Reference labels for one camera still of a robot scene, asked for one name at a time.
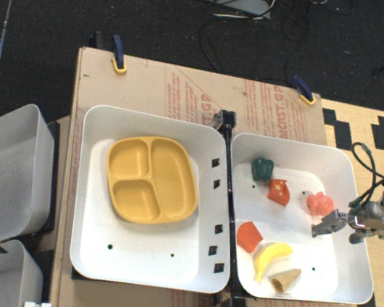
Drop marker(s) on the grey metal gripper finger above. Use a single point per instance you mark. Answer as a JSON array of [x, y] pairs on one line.
[[342, 220], [327, 225]]

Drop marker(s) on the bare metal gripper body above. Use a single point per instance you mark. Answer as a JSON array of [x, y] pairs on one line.
[[373, 218]]

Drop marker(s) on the pink toy fruit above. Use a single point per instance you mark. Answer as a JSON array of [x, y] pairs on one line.
[[319, 204]]

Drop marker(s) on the red carton with yellow star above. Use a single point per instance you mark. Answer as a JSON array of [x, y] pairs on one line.
[[279, 192]]

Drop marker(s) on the yellow banana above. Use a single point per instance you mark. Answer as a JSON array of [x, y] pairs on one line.
[[266, 258]]

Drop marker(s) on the tan ice cream cone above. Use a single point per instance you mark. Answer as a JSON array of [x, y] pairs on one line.
[[283, 280]]

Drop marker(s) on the orange-red toy block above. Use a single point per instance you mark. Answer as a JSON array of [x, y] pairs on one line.
[[248, 236]]

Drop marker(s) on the green toy pepper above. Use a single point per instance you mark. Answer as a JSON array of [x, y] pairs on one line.
[[262, 169]]

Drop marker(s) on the thin black rod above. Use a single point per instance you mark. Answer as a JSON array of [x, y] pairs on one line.
[[232, 204]]

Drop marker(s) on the yellow divided plate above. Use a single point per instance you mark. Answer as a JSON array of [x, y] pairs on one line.
[[152, 179]]

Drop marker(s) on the brown cardboard board red print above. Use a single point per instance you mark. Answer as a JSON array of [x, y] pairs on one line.
[[145, 85]]

